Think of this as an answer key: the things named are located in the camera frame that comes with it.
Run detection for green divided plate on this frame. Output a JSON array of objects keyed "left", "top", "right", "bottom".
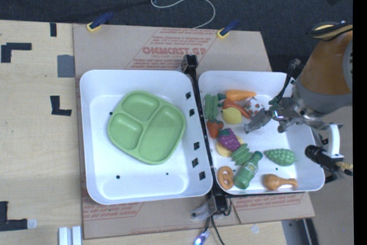
[{"left": 107, "top": 90, "right": 188, "bottom": 166}]

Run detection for purple grapes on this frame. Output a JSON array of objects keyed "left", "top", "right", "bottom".
[{"left": 217, "top": 128, "right": 241, "bottom": 153}]

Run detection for green bottle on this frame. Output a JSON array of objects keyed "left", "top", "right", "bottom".
[{"left": 233, "top": 150, "right": 264, "bottom": 190}]

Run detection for yellow lemon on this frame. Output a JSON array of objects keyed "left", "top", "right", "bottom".
[{"left": 222, "top": 107, "right": 243, "bottom": 125}]

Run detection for brown chicken drumstick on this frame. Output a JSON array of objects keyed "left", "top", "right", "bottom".
[{"left": 263, "top": 173, "right": 299, "bottom": 191}]

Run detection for green ribbed lettuce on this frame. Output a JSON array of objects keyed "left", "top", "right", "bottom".
[{"left": 231, "top": 143, "right": 252, "bottom": 166}]

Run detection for green bean pods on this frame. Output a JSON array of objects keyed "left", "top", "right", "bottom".
[{"left": 204, "top": 94, "right": 220, "bottom": 121}]

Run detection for orange chili pepper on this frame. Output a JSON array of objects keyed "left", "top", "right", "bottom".
[{"left": 218, "top": 98, "right": 252, "bottom": 120}]

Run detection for brown pretzel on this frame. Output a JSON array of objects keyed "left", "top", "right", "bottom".
[{"left": 217, "top": 166, "right": 235, "bottom": 190}]

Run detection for black cylinder on white bracket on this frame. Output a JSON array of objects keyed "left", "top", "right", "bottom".
[{"left": 304, "top": 123, "right": 345, "bottom": 179}]

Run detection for yellow round biscuit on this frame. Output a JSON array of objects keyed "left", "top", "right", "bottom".
[{"left": 216, "top": 137, "right": 245, "bottom": 158}]

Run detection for brown cardboard board red print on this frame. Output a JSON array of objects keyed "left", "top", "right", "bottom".
[{"left": 72, "top": 23, "right": 315, "bottom": 240}]

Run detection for green grapes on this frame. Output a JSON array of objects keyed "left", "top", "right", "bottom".
[{"left": 263, "top": 148, "right": 298, "bottom": 167}]

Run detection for orange carrot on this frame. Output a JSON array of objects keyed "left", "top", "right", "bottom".
[{"left": 217, "top": 90, "right": 257, "bottom": 102}]

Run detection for white plastic tray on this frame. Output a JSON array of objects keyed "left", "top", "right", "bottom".
[
  {"left": 79, "top": 69, "right": 214, "bottom": 206},
  {"left": 197, "top": 70, "right": 326, "bottom": 196}
]

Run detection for thin black rod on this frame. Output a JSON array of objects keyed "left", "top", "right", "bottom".
[{"left": 189, "top": 65, "right": 221, "bottom": 202}]

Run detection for white pizza slice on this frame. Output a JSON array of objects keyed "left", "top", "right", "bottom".
[{"left": 243, "top": 96, "right": 266, "bottom": 117}]

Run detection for black block with wires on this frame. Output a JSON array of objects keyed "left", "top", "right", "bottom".
[
  {"left": 182, "top": 54, "right": 200, "bottom": 75},
  {"left": 205, "top": 191, "right": 231, "bottom": 215}
]

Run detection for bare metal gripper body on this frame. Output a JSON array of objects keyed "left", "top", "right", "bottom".
[{"left": 268, "top": 96, "right": 328, "bottom": 130}]

